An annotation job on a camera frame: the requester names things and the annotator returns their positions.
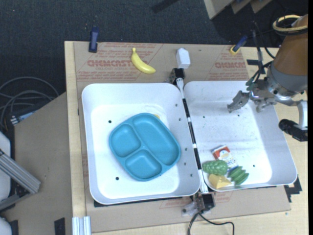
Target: yellow banana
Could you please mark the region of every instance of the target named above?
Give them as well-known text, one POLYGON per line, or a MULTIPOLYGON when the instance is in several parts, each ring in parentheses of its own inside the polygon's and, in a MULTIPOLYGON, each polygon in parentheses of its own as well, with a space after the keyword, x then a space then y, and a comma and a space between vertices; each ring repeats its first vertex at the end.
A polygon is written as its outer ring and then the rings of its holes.
POLYGON ((135 65, 135 67, 143 73, 152 74, 156 72, 156 70, 153 67, 151 67, 150 65, 147 65, 140 59, 140 57, 138 56, 136 52, 136 48, 133 48, 131 60, 132 60, 133 65, 135 65))

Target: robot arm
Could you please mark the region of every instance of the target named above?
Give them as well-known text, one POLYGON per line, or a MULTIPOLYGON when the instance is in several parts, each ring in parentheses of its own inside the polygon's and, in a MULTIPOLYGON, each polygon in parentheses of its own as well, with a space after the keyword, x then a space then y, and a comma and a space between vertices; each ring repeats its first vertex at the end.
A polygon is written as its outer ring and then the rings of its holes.
POLYGON ((253 76, 246 83, 248 92, 239 91, 227 106, 230 113, 242 108, 249 100, 254 101, 258 112, 276 103, 297 106, 299 123, 283 119, 279 127, 299 141, 308 140, 308 102, 292 99, 295 95, 308 91, 308 23, 308 15, 289 15, 278 18, 273 23, 273 29, 286 37, 270 63, 266 77, 259 79, 257 76, 255 79, 253 76), (296 19, 291 27, 279 26, 290 19, 296 19))

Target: white tray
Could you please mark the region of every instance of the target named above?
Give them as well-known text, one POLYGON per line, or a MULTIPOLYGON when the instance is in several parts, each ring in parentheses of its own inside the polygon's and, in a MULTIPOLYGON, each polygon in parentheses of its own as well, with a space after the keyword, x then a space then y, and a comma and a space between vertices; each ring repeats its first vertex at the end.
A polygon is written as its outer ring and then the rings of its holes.
POLYGON ((193 195, 200 187, 189 127, 178 88, 167 83, 91 84, 82 93, 89 185, 105 205, 193 195), (111 131, 139 114, 157 114, 181 147, 180 160, 150 181, 133 179, 109 147, 111 131))
POLYGON ((227 145, 239 166, 249 173, 240 186, 215 189, 204 173, 206 183, 216 191, 258 188, 293 183, 297 171, 279 119, 273 106, 256 112, 249 101, 243 108, 229 113, 227 104, 245 81, 189 82, 184 88, 202 163, 215 160, 211 150, 227 145))

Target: brown cylinder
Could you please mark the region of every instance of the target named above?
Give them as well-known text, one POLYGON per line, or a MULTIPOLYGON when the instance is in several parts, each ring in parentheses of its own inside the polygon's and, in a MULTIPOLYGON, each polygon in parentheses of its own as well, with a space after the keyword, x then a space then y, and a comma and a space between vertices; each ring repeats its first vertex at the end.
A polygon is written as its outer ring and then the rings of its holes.
MULTIPOLYGON (((308 24, 307 14, 298 18, 292 27, 308 24)), ((278 71, 287 75, 308 75, 308 32, 286 36, 273 64, 278 71)))

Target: small yellow object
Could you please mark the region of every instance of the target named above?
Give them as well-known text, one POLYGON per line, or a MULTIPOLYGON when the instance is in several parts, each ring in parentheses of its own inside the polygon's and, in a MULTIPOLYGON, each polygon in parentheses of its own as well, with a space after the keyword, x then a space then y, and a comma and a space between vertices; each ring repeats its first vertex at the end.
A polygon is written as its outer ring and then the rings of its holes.
POLYGON ((132 53, 132 57, 131 57, 131 61, 133 63, 133 65, 140 70, 143 73, 146 74, 153 74, 156 72, 156 70, 151 67, 150 65, 144 63, 140 57, 138 56, 137 52, 136 52, 136 48, 133 48, 133 53, 132 53))
POLYGON ((231 185, 231 182, 226 177, 215 174, 210 174, 209 182, 215 189, 231 185))

